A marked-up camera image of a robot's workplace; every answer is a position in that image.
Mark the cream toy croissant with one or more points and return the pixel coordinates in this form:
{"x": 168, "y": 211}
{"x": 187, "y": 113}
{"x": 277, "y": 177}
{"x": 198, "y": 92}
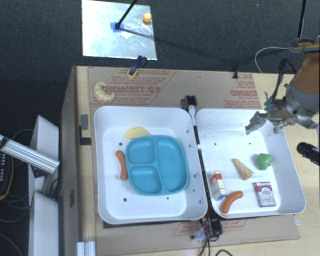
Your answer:
{"x": 101, "y": 93}

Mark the orange toy sausage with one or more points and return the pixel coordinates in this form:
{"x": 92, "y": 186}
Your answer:
{"x": 122, "y": 165}
{"x": 231, "y": 200}

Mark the white plastic tray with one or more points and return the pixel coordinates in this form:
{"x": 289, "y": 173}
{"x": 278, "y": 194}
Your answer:
{"x": 232, "y": 140}
{"x": 150, "y": 207}

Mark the green toy pepper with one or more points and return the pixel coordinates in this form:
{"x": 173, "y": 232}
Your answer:
{"x": 263, "y": 161}

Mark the blue divided plate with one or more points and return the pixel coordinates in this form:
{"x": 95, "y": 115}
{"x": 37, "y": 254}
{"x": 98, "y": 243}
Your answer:
{"x": 165, "y": 160}

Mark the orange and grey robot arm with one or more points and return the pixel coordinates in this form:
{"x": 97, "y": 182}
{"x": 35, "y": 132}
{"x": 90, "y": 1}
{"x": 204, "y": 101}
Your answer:
{"x": 308, "y": 75}

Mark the red and white packet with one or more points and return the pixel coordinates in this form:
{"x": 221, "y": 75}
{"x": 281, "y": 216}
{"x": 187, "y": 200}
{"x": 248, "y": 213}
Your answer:
{"x": 265, "y": 194}

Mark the pale yellow toy slice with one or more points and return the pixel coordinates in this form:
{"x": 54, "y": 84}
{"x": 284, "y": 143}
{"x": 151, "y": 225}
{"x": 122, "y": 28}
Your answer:
{"x": 136, "y": 132}

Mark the thin black and white rod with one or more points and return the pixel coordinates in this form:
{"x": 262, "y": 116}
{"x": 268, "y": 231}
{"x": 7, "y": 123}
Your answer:
{"x": 197, "y": 135}

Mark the black cylinder on white bracket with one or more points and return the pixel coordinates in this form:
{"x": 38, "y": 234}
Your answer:
{"x": 308, "y": 150}

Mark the tan toy waffle cone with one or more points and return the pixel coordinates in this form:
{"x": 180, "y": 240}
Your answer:
{"x": 243, "y": 168}

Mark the brown cardboard board red print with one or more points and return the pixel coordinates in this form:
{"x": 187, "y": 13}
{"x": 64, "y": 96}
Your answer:
{"x": 165, "y": 86}

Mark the white and orange small carton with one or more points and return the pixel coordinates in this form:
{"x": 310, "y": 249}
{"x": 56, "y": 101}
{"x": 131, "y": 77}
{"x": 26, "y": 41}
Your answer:
{"x": 218, "y": 186}

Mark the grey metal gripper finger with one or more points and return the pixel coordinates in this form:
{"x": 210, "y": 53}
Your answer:
{"x": 255, "y": 122}
{"x": 278, "y": 128}

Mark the yellow round knob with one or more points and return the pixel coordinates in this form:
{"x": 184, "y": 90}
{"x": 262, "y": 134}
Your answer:
{"x": 147, "y": 18}

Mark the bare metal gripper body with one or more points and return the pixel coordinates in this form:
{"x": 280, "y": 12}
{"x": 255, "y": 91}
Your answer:
{"x": 279, "y": 112}

